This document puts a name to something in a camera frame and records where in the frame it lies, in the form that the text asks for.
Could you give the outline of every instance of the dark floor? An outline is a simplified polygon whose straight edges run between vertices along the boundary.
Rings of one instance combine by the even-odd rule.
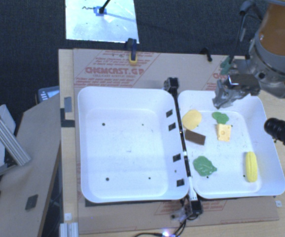
[[[141,51],[230,54],[245,0],[134,0]],[[267,4],[255,0],[262,13]],[[249,20],[237,55],[247,53],[258,28]],[[0,0],[0,105],[15,120],[36,104],[43,87],[58,85],[58,49],[123,49],[123,44],[65,39],[65,0]],[[55,225],[53,202],[48,218]]]

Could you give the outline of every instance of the empty white tray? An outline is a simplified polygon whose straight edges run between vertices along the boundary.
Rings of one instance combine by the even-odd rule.
[[[81,190],[91,202],[171,200],[189,189],[173,97],[86,87],[78,95]]]
[[[238,198],[276,196],[285,191],[285,178],[273,139],[264,131],[266,121],[261,100],[246,96],[233,106],[217,110],[212,104],[213,91],[183,91],[178,97],[181,117],[196,109],[202,121],[193,131],[205,135],[205,145],[186,141],[193,186],[204,198]],[[230,142],[218,141],[217,121],[212,113],[219,111],[229,117],[232,125]],[[258,179],[254,183],[245,177],[245,155],[253,151],[257,157]],[[193,160],[205,156],[217,168],[202,177],[193,167]]]

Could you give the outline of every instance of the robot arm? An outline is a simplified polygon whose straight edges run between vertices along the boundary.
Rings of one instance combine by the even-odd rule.
[[[218,109],[228,107],[248,94],[258,95],[261,89],[278,98],[285,98],[285,0],[266,1],[271,4],[250,44],[249,56],[242,60],[234,59],[233,54],[221,66],[221,73],[228,77],[217,82],[213,104]],[[260,18],[251,1],[245,6],[243,4],[240,15],[244,16],[250,8]],[[264,128],[273,138],[285,144],[285,121],[271,118]]]

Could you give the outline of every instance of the yellow corn toy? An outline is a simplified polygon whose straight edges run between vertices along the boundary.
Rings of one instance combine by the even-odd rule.
[[[245,156],[246,177],[249,182],[257,180],[257,161],[254,152],[248,152]]]

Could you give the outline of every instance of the yellow square toy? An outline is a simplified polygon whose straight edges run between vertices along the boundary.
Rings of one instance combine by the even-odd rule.
[[[230,141],[231,125],[218,124],[217,125],[217,138],[222,141]]]

